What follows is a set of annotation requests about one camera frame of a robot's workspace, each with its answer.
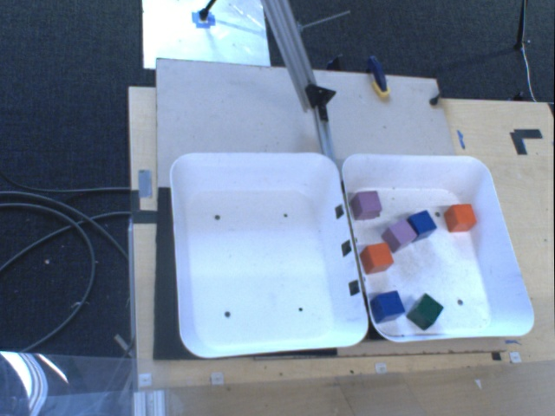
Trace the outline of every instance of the dark green cube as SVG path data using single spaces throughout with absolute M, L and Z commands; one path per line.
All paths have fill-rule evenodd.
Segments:
M 428 329 L 434 325 L 442 310 L 443 305 L 438 303 L 432 296 L 425 294 L 408 312 L 407 318 L 421 329 Z

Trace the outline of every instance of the black clamp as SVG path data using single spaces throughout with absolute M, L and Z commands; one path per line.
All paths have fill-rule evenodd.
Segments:
M 320 88 L 314 83 L 309 83 L 304 91 L 309 98 L 310 106 L 318 107 L 320 120 L 328 121 L 329 117 L 326 105 L 331 100 L 331 98 L 336 95 L 336 91 L 333 91 L 332 89 Z

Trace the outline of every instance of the dark blue cube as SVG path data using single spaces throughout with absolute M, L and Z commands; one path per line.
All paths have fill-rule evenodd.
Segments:
M 393 321 L 405 312 L 397 291 L 381 293 L 370 301 L 375 323 Z
M 430 213 L 427 211 L 417 212 L 416 214 L 410 216 L 407 221 L 417 234 L 415 242 L 423 239 L 424 237 L 428 237 L 437 228 L 432 216 L 430 216 Z

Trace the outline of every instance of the black floor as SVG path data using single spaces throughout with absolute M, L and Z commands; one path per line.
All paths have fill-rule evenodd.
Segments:
M 306 24 L 351 15 L 303 34 L 314 68 L 342 55 L 363 71 L 376 55 L 388 74 L 434 77 L 446 97 L 530 99 L 513 49 L 521 0 L 291 0 Z M 527 54 L 539 101 L 553 100 L 555 0 L 529 0 Z M 0 0 L 0 170 L 41 188 L 128 185 L 127 88 L 153 86 L 142 69 L 141 0 Z M 272 64 L 282 64 L 273 40 Z M 0 180 L 0 190 L 14 189 Z M 20 202 L 0 197 L 0 205 Z M 70 195 L 50 194 L 65 200 Z M 121 193 L 73 197 L 95 215 L 129 211 Z M 43 212 L 0 208 L 0 263 L 60 226 Z M 102 222 L 127 248 L 125 218 Z M 93 239 L 95 285 L 75 319 L 37 349 L 121 355 L 129 341 L 127 262 Z M 61 323 L 87 288 L 90 256 L 75 233 L 0 272 L 0 349 L 28 347 Z

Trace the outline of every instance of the white tray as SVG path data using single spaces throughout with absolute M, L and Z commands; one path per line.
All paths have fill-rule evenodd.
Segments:
M 346 347 L 367 333 L 341 181 L 314 153 L 198 153 L 171 170 L 180 335 L 200 357 Z
M 388 270 L 363 277 L 370 299 L 396 289 L 407 311 L 424 293 L 444 307 L 425 331 L 405 315 L 380 324 L 372 317 L 384 337 L 425 341 L 530 331 L 532 305 L 491 174 L 481 162 L 470 157 L 360 154 L 345 161 L 343 182 L 348 196 L 376 190 L 382 202 L 379 218 L 352 220 L 357 253 L 382 242 L 389 225 L 422 210 L 430 212 L 438 227 L 428 238 L 394 253 L 395 263 Z M 443 213 L 453 204 L 472 204 L 478 223 L 470 231 L 447 231 Z

